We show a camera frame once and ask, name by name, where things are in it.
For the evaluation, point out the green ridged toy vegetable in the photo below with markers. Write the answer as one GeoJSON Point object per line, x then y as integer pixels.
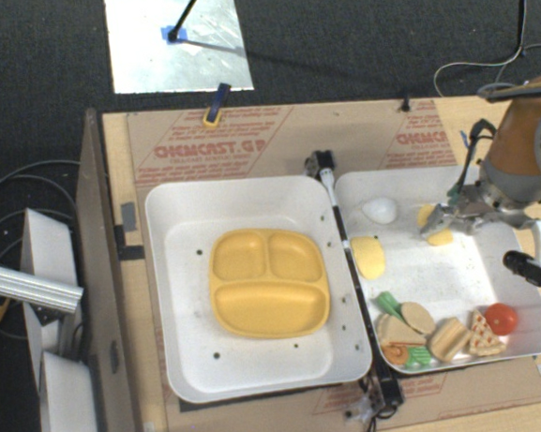
{"type": "Point", "coordinates": [418, 357]}

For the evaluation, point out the tan oval biscuit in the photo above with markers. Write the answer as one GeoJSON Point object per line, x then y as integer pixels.
{"type": "Point", "coordinates": [419, 317]}

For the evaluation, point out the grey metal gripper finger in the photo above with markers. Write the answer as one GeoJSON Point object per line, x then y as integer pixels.
{"type": "Point", "coordinates": [471, 224]}
{"type": "Point", "coordinates": [436, 221]}

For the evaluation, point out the yellow toy food piece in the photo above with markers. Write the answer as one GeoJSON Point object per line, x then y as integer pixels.
{"type": "Point", "coordinates": [441, 238]}

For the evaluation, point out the orange toy carrot slice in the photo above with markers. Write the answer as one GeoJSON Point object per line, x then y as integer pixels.
{"type": "Point", "coordinates": [395, 353]}

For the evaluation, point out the tan toy sandwich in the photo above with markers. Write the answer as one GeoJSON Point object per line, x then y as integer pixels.
{"type": "Point", "coordinates": [396, 333]}

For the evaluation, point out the tan toy hot dog bun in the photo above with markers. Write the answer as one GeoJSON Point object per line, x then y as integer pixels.
{"type": "Point", "coordinates": [448, 339]}

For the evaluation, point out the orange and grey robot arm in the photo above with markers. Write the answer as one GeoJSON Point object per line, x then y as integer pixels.
{"type": "Point", "coordinates": [518, 141]}

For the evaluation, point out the yellow divided plate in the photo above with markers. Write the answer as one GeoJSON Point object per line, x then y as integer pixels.
{"type": "Point", "coordinates": [268, 300]}

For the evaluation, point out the thin black and white rod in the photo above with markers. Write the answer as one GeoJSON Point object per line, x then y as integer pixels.
{"type": "Point", "coordinates": [348, 246]}

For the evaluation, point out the yellow oval toy chip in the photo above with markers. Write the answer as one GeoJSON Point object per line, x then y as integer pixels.
{"type": "Point", "coordinates": [369, 258]}

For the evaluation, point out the brown cardboard board, red print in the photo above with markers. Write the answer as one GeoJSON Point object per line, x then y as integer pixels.
{"type": "Point", "coordinates": [254, 141]}

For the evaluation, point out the black cylinder on white bracket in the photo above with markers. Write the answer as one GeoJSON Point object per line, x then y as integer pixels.
{"type": "Point", "coordinates": [529, 267]}

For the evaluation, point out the white plastic tray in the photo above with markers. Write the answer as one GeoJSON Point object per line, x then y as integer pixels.
{"type": "Point", "coordinates": [436, 276]}
{"type": "Point", "coordinates": [193, 349]}

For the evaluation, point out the red toy tomato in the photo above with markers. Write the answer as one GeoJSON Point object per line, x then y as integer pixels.
{"type": "Point", "coordinates": [501, 318]}

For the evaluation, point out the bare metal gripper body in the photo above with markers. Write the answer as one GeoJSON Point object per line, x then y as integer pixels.
{"type": "Point", "coordinates": [488, 205]}

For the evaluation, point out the white toy egg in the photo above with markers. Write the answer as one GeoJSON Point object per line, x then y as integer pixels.
{"type": "Point", "coordinates": [380, 210]}

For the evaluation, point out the toy pizza slice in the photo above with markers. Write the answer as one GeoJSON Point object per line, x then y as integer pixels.
{"type": "Point", "coordinates": [483, 335]}

